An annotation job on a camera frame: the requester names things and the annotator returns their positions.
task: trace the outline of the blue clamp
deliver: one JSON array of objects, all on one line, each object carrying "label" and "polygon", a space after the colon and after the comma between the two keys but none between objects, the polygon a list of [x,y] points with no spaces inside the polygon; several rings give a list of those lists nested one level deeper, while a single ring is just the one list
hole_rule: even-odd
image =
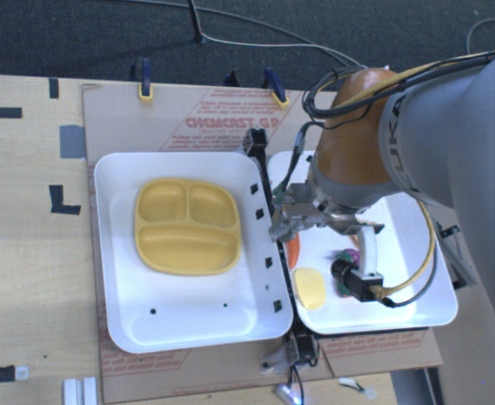
[{"label": "blue clamp", "polygon": [[275,102],[281,107],[284,108],[290,103],[290,99],[287,97],[286,92],[284,91],[284,86],[282,85],[282,81],[279,76],[273,71],[271,67],[268,67],[264,71],[264,77],[266,78],[263,84],[263,87],[266,87],[268,84],[272,87],[272,98]]},{"label": "blue clamp", "polygon": [[142,59],[142,80],[138,85],[138,97],[144,102],[153,99],[153,88],[151,79],[152,67],[149,58]]}]

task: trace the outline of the table surface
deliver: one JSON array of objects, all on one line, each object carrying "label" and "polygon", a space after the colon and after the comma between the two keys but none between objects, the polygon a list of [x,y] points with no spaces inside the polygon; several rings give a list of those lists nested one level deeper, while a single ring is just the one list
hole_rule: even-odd
[{"label": "table surface", "polygon": [[[0,403],[61,403],[62,381],[96,377],[99,338],[83,159],[62,159],[60,126],[83,126],[83,80],[62,80],[49,98],[46,78],[0,76],[0,107],[24,118],[0,118],[0,366],[28,366],[27,381],[0,383]],[[49,185],[63,185],[76,214],[51,214]],[[304,383],[305,402],[397,404],[390,374],[356,378],[371,386],[369,401],[338,380]],[[170,397],[145,402],[278,404],[273,386]]]}]

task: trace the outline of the white container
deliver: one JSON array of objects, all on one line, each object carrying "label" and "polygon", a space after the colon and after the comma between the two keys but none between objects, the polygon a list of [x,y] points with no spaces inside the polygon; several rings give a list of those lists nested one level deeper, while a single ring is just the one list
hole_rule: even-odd
[{"label": "white container", "polygon": [[[309,168],[307,158],[312,153],[304,152],[291,183],[305,181]],[[290,152],[271,157],[268,174],[272,187],[284,178],[290,157]],[[401,284],[416,272],[427,253],[428,228],[415,200],[404,193],[386,197],[358,218],[385,225],[376,235],[377,270],[385,278],[384,286]],[[318,270],[326,288],[326,302],[317,310],[306,310],[297,300],[299,318],[313,332],[335,335],[432,327],[450,323],[457,314],[457,299],[439,249],[437,271],[427,293],[409,305],[391,309],[378,302],[361,303],[353,297],[340,297],[337,294],[336,280],[331,276],[331,264],[338,252],[355,248],[349,237],[325,227],[300,231],[299,241],[300,253],[296,268]],[[427,281],[431,266],[432,263],[416,282],[391,298],[399,302],[415,295]]]},{"label": "white container", "polygon": [[[233,196],[242,250],[226,273],[177,276],[141,260],[135,204],[139,190],[158,178],[207,181]],[[251,159],[229,152],[115,153],[97,163],[94,180],[107,322],[118,347],[149,353],[278,338],[288,331],[293,309]]]}]

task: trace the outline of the brown cylindrical joint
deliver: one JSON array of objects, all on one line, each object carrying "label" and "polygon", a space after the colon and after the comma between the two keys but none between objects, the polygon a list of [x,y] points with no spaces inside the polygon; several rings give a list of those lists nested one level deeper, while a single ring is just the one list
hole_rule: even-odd
[{"label": "brown cylindrical joint", "polygon": [[[395,72],[370,68],[356,72],[339,89],[332,108],[373,87]],[[323,130],[316,148],[316,166],[328,179],[348,185],[372,185],[390,180],[379,153],[379,122],[386,99],[377,100],[358,121]],[[325,127],[360,117],[367,107],[326,120]]]}]

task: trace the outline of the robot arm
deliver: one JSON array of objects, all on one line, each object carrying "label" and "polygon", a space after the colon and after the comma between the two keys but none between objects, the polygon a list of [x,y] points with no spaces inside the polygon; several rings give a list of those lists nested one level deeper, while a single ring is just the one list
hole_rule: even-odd
[{"label": "robot arm", "polygon": [[[286,241],[313,225],[363,237],[370,227],[374,235],[383,225],[360,224],[355,215],[406,192],[455,211],[495,306],[495,52],[401,74],[363,69],[346,79],[331,109],[317,110],[316,92],[337,75],[304,101],[325,130],[306,183],[276,196],[272,238]],[[368,265],[360,276],[376,273],[376,262]]]}]

